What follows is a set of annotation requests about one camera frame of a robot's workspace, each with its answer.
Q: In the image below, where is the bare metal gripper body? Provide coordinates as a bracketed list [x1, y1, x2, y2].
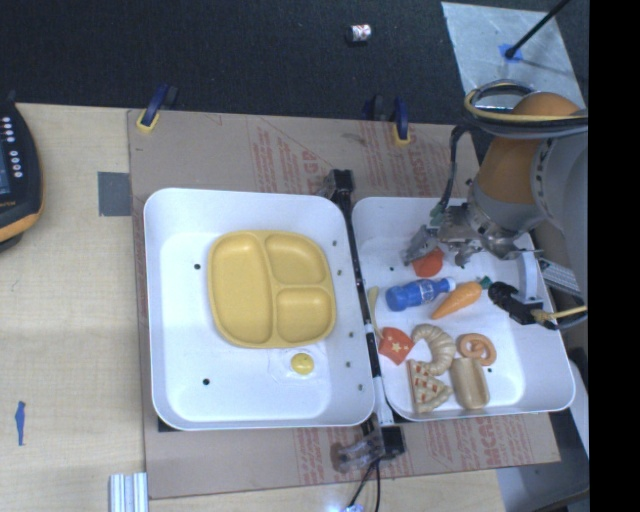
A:
[435, 202, 524, 261]

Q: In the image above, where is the orange-red rounded toy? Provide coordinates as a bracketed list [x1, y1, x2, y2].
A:
[411, 247, 446, 279]

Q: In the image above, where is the orange carrot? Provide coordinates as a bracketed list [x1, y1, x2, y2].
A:
[430, 276, 495, 322]

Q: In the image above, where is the blue bottle white cap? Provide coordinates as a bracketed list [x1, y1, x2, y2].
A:
[384, 277, 458, 313]

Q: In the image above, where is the pale yellow curved piece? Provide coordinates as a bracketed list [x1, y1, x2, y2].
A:
[366, 285, 382, 327]

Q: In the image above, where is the beige croissant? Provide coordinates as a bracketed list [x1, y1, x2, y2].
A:
[410, 323, 458, 377]

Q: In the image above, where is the orange pretzel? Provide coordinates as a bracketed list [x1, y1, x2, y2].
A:
[455, 332, 498, 367]

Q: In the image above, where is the red wedge with yellow stars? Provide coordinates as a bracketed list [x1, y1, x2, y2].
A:
[377, 326, 416, 367]

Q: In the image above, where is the thin black and white rod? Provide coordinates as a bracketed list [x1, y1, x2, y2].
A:
[338, 188, 397, 427]

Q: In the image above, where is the white plastic tray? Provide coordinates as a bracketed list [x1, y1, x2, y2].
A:
[351, 196, 577, 423]
[143, 187, 377, 432]

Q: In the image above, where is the beige hot dog bun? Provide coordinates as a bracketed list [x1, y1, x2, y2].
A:
[448, 355, 492, 412]

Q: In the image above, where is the lattice pie slice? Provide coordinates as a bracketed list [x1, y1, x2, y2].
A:
[405, 358, 454, 415]

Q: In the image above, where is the toy fried egg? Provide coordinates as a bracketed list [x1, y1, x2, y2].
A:
[267, 347, 329, 384]

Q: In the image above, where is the yellow divided plate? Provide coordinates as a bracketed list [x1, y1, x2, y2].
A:
[206, 229, 337, 350]

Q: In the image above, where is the small white and red can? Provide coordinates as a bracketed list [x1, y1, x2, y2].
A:
[344, 22, 373, 46]

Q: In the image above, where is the brown cardboard board red print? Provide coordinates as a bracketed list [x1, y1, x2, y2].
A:
[125, 108, 562, 501]

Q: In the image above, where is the black cylinder on white bracket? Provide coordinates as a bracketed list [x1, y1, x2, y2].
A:
[487, 249, 559, 330]

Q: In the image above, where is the black block with thin wires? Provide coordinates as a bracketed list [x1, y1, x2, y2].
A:
[318, 168, 356, 199]
[331, 423, 407, 474]

